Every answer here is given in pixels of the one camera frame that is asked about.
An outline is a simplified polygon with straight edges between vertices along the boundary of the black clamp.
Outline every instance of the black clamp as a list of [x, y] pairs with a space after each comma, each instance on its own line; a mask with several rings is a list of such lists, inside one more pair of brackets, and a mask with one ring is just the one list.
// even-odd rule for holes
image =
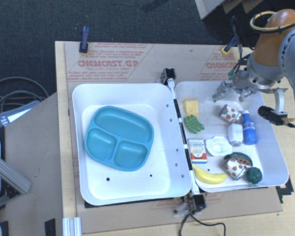
[[81, 32], [81, 43], [80, 43], [80, 53], [88, 53], [88, 36], [89, 36], [89, 27], [84, 26]]

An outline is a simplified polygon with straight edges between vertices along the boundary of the bottle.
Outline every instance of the bottle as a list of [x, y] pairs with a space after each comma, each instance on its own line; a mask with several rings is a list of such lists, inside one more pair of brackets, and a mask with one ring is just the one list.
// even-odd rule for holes
[[241, 113], [242, 116], [242, 131], [244, 140], [243, 142], [246, 145], [253, 145], [257, 143], [256, 129], [255, 124], [250, 119], [249, 111], [244, 110]]

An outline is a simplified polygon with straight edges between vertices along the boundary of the blue plate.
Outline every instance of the blue plate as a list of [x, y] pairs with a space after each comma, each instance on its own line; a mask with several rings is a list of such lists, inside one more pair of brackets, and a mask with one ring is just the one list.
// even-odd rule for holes
[[125, 109], [106, 106], [92, 117], [85, 148], [94, 160], [123, 171], [142, 167], [154, 138], [151, 123]]

